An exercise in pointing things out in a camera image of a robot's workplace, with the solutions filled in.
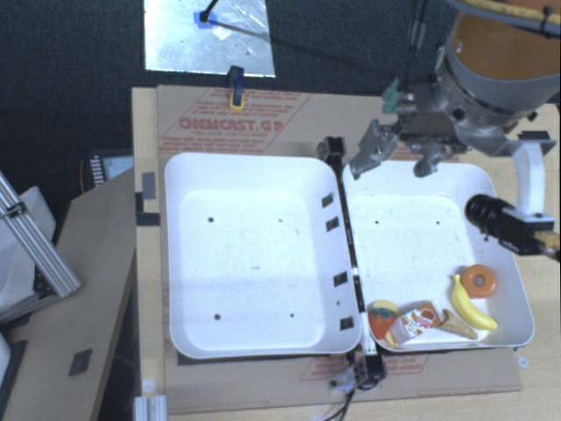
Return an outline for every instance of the blue tape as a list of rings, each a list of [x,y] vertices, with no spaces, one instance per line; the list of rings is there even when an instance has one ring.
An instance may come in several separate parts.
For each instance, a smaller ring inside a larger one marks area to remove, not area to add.
[[[197,25],[197,27],[203,30],[208,30],[213,27],[213,24],[211,24],[210,22],[218,22],[217,15],[212,11],[209,14],[209,20],[207,22],[202,22],[201,12],[202,11],[196,11],[193,13],[193,19],[195,20],[195,24]]]

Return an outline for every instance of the metal plate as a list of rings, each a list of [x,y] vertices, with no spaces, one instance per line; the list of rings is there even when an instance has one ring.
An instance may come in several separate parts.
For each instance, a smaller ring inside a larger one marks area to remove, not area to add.
[[[265,0],[220,0],[210,24],[198,13],[211,0],[145,0],[146,69],[274,77]]]

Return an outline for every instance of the brown donut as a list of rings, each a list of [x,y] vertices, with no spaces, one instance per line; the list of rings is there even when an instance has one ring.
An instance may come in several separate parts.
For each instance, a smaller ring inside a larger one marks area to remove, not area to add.
[[[480,264],[466,268],[460,277],[460,282],[472,298],[486,298],[493,294],[497,286],[497,279],[494,277],[493,270]]]

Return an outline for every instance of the banana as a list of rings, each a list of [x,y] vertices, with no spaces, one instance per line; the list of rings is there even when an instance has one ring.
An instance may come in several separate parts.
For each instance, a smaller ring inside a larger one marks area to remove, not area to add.
[[[454,288],[452,290],[451,300],[459,316],[476,329],[491,331],[499,327],[494,319],[473,305],[464,286],[459,281],[459,275],[454,275]]]

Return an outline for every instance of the white tray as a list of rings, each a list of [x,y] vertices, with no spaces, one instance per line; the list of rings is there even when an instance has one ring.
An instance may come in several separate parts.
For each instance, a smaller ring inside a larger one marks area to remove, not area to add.
[[[385,162],[344,185],[366,303],[407,309],[437,299],[451,309],[451,275],[483,263],[498,288],[482,309],[496,332],[464,341],[433,330],[399,352],[522,345],[533,320],[513,254],[465,221],[474,166],[440,164],[415,178]],[[310,158],[183,153],[166,166],[170,330],[187,356],[343,353],[361,326],[337,180]]]

